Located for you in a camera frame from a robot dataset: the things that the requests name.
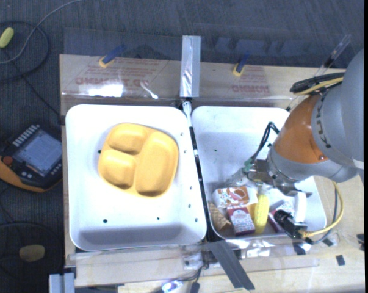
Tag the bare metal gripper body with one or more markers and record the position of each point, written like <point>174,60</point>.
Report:
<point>262,169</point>

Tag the yellow divided plate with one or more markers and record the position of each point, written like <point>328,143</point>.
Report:
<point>154,163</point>

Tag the yellow corn cob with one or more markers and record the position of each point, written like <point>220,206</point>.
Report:
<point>261,212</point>

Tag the black cylinder on white bracket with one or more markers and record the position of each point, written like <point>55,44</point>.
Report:
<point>287,221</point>

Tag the brown potato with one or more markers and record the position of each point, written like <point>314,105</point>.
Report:
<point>32,252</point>

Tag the yellow-green oblong toy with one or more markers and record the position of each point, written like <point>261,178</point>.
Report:
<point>5,37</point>

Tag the brown cardboard board red print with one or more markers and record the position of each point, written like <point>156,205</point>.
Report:
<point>345,267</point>

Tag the red carton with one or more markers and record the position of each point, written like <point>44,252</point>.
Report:
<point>241,220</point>

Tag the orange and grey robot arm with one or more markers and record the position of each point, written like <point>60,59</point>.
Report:
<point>296,139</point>

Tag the white plastic tray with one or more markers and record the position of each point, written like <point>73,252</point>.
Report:
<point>226,139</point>
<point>122,221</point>

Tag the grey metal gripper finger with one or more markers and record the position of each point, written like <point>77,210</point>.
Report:
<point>296,192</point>
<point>241,176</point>

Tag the brown waffle cone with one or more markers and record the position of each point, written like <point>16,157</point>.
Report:
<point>218,217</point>

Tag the white and orange carton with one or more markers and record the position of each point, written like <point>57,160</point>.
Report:
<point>232,195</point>

